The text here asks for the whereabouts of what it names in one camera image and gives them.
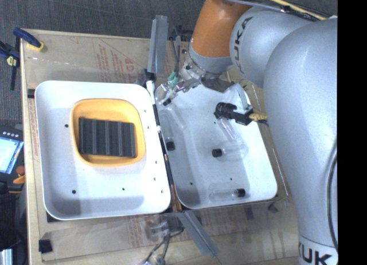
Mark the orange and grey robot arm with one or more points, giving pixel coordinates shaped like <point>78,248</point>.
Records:
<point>298,91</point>

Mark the brown cardboard board red print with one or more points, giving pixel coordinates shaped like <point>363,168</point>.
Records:
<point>86,57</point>

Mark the thin black and white rod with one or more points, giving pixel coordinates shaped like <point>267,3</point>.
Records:
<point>160,132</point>

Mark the black ribbed block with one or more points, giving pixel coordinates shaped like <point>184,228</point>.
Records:
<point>106,137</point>

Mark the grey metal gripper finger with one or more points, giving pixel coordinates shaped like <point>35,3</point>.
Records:
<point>178,88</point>
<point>191,83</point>

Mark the white plastic tray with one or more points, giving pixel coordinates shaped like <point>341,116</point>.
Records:
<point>198,132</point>
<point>86,189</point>

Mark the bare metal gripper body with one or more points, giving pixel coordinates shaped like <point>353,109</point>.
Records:
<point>192,70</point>

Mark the orange bowl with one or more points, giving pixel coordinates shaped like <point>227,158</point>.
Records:
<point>109,107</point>

